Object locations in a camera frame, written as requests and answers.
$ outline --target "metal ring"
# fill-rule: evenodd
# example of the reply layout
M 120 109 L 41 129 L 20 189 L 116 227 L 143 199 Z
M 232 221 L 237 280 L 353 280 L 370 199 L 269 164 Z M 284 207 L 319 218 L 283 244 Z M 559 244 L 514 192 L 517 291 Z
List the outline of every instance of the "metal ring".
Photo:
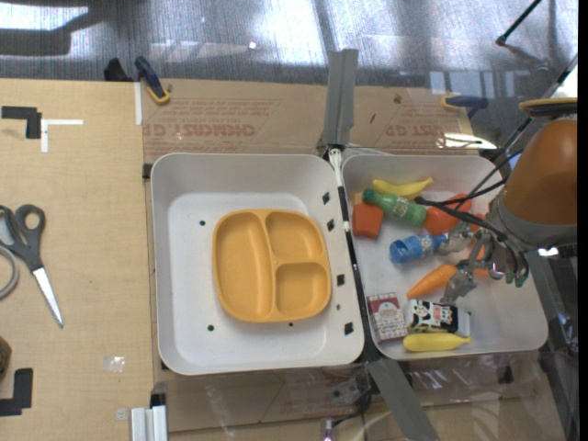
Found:
M 12 292 L 18 282 L 18 263 L 15 256 L 12 254 L 10 250 L 0 245 L 0 254 L 4 255 L 10 265 L 12 266 L 12 277 L 8 279 L 8 283 L 0 289 L 0 300 L 5 298 L 8 294 Z

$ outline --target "white tray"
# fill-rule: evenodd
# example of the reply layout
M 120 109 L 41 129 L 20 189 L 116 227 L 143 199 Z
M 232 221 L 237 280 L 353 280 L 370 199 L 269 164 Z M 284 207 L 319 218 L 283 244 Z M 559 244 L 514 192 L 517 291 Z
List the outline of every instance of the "white tray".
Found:
M 353 269 L 334 172 L 323 159 L 170 153 L 153 165 L 152 196 L 158 344 L 170 369 L 194 376 L 337 366 L 359 357 L 364 333 Z M 214 226 L 229 212 L 255 208 L 295 210 L 320 227 L 332 297 L 318 315 L 250 323 L 221 307 L 212 275 Z
M 472 155 L 359 154 L 344 162 L 343 179 L 347 197 L 350 199 L 355 193 L 372 187 L 374 178 L 402 184 L 431 176 L 435 183 L 428 186 L 422 196 L 442 200 L 457 193 L 468 193 L 492 169 L 493 164 L 490 161 Z M 500 179 L 500 175 L 496 173 L 487 186 Z M 497 191 L 475 198 L 471 212 L 486 212 Z M 384 218 L 377 240 L 354 237 L 366 297 L 395 291 L 401 306 L 404 306 L 406 292 L 429 271 L 446 262 L 456 264 L 467 256 L 467 252 L 447 256 L 434 255 L 404 265 L 394 264 L 389 258 L 390 243 L 417 232 L 424 230 L 419 231 Z M 479 285 L 465 298 L 457 301 L 459 307 L 471 312 L 472 344 L 464 344 L 452 351 L 411 353 L 404 349 L 399 339 L 379 344 L 380 352 L 393 359 L 415 360 L 534 350 L 545 343 L 548 324 L 531 276 L 521 288 L 489 277 L 476 277 L 476 280 Z M 427 299 L 438 301 L 442 295 L 443 290 L 440 290 L 427 296 Z

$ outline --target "blue bottle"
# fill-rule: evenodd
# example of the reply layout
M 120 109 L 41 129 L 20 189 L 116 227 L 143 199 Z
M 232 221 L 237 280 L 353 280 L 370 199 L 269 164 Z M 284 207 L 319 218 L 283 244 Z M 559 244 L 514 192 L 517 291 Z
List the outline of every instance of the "blue bottle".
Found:
M 402 240 L 395 240 L 390 244 L 390 260 L 401 264 L 417 258 L 424 258 L 433 254 L 439 245 L 446 241 L 447 236 L 444 233 L 440 235 L 421 233 Z

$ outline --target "green bottle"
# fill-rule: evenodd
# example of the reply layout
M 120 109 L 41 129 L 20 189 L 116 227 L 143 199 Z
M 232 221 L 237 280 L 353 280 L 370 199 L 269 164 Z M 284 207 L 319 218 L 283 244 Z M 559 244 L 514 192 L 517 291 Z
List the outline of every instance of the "green bottle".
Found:
M 413 227 L 422 227 L 426 219 L 425 206 L 416 204 L 402 196 L 393 194 L 379 195 L 373 189 L 367 188 L 364 190 L 362 199 L 364 202 L 378 206 L 388 217 Z

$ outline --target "scissors blade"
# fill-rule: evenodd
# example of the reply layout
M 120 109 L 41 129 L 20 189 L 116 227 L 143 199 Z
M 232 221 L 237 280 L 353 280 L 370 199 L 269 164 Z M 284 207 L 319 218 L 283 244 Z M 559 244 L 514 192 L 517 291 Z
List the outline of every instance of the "scissors blade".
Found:
M 53 294 L 53 289 L 51 288 L 45 268 L 36 269 L 33 271 L 33 275 L 35 275 L 37 283 L 39 283 L 40 291 L 43 293 L 43 297 L 45 298 L 45 302 L 47 302 L 47 306 L 49 307 L 53 318 L 60 328 L 63 328 L 62 313 L 59 312 L 59 307 L 57 307 L 57 300 Z

